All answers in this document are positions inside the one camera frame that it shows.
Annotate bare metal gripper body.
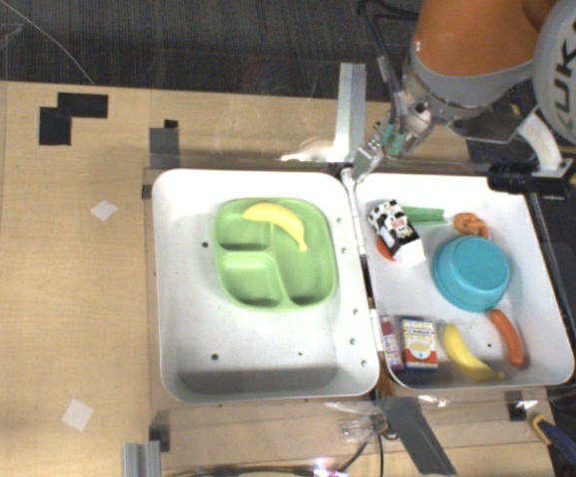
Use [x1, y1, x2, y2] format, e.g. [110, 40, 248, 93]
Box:
[372, 90, 471, 159]

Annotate thin black and white rod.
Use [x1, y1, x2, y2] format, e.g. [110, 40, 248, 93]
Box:
[340, 166, 386, 367]

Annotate cow print milk carton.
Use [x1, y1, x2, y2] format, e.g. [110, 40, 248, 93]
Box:
[366, 198, 428, 268]

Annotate green stick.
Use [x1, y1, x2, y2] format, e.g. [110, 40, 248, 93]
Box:
[400, 206, 447, 226]

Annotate small red sausage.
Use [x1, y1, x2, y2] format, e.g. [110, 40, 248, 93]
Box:
[375, 235, 398, 263]

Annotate yellow banana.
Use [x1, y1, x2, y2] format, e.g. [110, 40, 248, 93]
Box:
[241, 202, 310, 253]
[441, 321, 507, 384]

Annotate green divided plate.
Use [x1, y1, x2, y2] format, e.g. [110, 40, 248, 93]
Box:
[213, 197, 340, 312]

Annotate brown pretzel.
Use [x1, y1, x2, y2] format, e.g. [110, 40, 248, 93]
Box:
[453, 212, 491, 240]

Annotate blue bowl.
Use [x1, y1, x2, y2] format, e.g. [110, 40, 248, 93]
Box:
[431, 235, 512, 314]

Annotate small pink bottle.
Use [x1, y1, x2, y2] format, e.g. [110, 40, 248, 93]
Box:
[378, 315, 405, 373]

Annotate white plastic tray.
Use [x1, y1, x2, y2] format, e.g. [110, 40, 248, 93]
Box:
[354, 171, 576, 393]
[150, 167, 382, 405]

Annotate long red sausage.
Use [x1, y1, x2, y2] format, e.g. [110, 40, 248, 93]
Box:
[488, 308, 527, 370]

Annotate black cylinder on white bracket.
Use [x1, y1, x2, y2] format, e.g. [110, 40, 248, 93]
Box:
[486, 111, 575, 200]

